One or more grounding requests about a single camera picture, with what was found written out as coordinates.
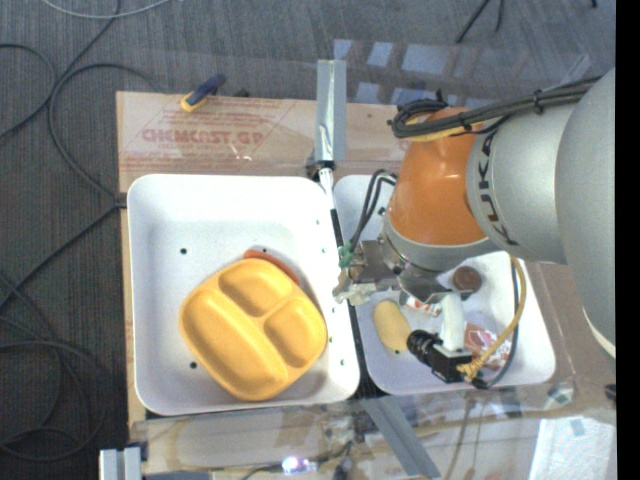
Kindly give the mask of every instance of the yellow lunch box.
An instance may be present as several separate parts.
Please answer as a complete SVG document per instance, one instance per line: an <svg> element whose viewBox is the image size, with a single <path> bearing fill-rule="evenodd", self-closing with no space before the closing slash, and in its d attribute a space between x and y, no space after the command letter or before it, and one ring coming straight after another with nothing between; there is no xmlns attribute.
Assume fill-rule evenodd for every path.
<svg viewBox="0 0 640 480"><path fill-rule="evenodd" d="M182 337L240 400L264 401L291 386L327 344L324 317L295 277L247 257L200 284L180 308Z"/></svg>

